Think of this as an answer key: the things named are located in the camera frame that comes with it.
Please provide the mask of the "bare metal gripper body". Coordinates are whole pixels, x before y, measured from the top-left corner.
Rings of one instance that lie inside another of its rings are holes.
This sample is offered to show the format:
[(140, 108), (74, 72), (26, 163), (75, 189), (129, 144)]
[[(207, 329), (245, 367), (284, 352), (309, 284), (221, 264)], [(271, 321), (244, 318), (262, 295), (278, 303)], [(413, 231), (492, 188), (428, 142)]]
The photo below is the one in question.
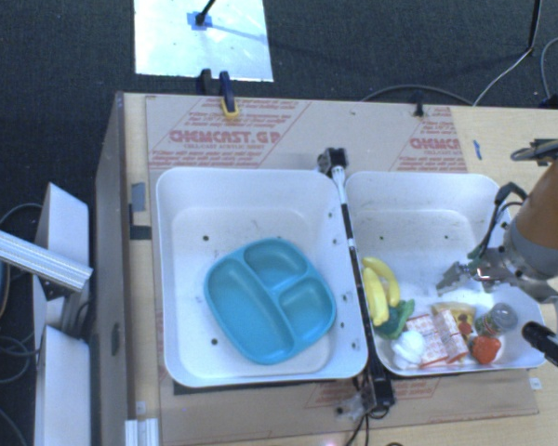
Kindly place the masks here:
[(474, 278), (487, 284), (507, 283), (537, 302), (552, 302), (558, 290), (550, 280), (558, 277), (558, 253), (548, 248), (520, 252), (515, 247), (488, 248), (480, 259)]

